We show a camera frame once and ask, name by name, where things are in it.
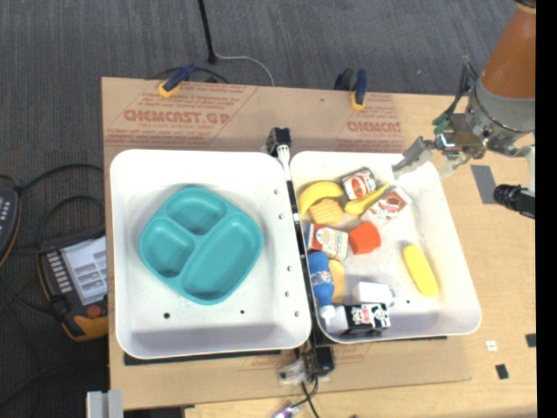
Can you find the orange cube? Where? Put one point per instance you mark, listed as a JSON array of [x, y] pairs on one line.
[[364, 237]]

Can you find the thin black and white rod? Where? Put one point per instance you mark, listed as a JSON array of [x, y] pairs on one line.
[[289, 185]]

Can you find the brown cardboard board, red print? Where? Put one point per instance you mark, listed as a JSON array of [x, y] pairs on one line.
[[217, 116]]

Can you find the orange and white packet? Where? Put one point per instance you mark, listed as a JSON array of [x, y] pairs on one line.
[[327, 240]]

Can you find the blue bottle with white cap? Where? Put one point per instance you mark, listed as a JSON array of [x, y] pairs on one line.
[[321, 279]]

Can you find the black cylinder on white bracket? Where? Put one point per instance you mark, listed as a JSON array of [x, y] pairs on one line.
[[515, 196]]

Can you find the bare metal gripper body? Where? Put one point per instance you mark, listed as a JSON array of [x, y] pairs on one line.
[[463, 139]]

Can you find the yellow corn cob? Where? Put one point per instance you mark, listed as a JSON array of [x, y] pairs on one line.
[[420, 270]]

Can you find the teal divided plate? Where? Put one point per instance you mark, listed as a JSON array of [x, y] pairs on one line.
[[204, 246]]

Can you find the white plastic tray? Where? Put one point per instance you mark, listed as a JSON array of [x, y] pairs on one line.
[[143, 329], [448, 233]]

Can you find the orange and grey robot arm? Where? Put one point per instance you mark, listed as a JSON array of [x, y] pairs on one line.
[[511, 50]]

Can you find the orange waffle biscuit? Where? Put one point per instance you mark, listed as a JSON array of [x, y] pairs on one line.
[[326, 211]]

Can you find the yellow banana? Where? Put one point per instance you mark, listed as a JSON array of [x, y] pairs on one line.
[[315, 190]]

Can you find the white block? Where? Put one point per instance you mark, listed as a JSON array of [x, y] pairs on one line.
[[370, 293]]

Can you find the brown and white carton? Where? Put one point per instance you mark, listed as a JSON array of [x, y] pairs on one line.
[[389, 205]]

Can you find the red and white can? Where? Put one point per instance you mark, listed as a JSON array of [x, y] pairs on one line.
[[357, 183]]

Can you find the yellow toy bread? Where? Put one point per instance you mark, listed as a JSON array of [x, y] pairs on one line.
[[338, 281]]

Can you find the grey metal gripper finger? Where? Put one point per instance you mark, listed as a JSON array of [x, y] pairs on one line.
[[413, 157], [451, 167]]

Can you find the black and white milk carton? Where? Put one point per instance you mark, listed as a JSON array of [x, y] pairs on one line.
[[365, 318]]

